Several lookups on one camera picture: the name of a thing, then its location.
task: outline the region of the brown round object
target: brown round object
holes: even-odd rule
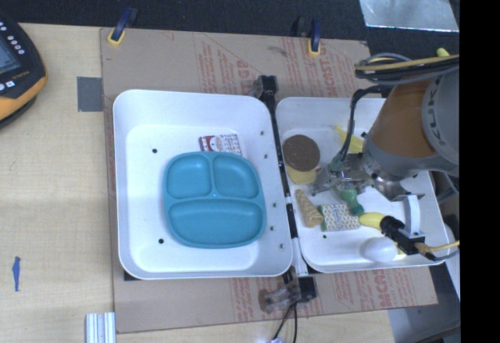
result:
[[[320,161],[320,148],[315,141],[303,134],[288,138],[283,144],[284,161],[297,171],[314,169]]]

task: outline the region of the wooden table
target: wooden table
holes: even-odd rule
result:
[[[79,112],[100,77],[99,28],[23,24],[48,70],[34,105],[0,130],[0,341],[83,342],[113,311],[104,119]],[[20,285],[12,267],[20,258]],[[118,342],[268,342],[279,321],[119,334]],[[291,341],[293,319],[281,337]],[[394,341],[387,311],[299,318],[298,341]]]

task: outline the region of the orange and black device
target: orange and black device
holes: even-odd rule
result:
[[[0,11],[0,128],[34,103],[47,71],[23,28]]]

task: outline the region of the cardboard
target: cardboard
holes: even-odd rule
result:
[[[160,89],[246,95],[259,75],[275,75],[277,99],[350,97],[367,86],[353,64],[370,55],[361,41],[326,40],[307,52],[307,38],[127,29],[118,47],[101,30],[105,138],[112,236],[113,293],[118,333],[280,319],[265,313],[259,295],[282,277],[134,280],[117,249],[113,101],[122,91]],[[437,303],[428,267],[313,275],[318,297],[298,311],[318,316]]]

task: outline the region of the blue sticker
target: blue sticker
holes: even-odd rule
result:
[[[16,291],[19,291],[19,274],[21,272],[20,266],[21,259],[16,256],[14,259],[14,265],[12,266],[12,273],[14,274],[14,284],[16,286]]]

